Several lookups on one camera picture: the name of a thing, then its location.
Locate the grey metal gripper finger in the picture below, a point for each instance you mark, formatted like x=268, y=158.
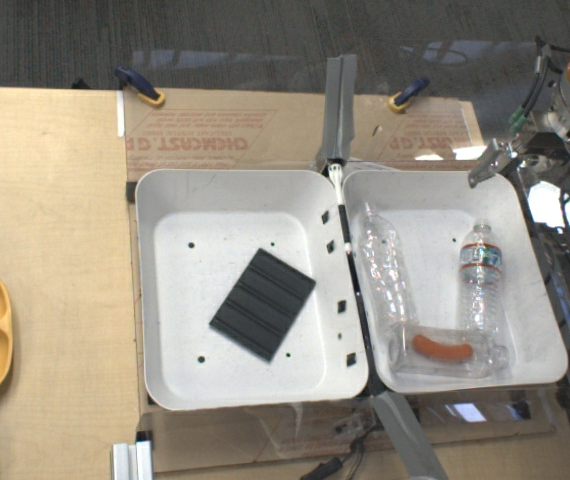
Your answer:
x=490, y=163

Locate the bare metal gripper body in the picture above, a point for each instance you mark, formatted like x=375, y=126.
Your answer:
x=555, y=140

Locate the clear plastic bottle with label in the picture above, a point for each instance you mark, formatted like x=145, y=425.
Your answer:
x=481, y=273

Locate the white plastic tray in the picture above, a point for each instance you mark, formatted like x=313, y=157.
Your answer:
x=435, y=268
x=225, y=228

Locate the orange sausage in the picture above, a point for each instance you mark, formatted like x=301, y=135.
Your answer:
x=440, y=350

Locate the black ribbed rectangular pad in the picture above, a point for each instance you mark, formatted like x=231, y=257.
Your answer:
x=262, y=304

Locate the brown cardboard board red print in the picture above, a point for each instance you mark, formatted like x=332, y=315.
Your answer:
x=205, y=133

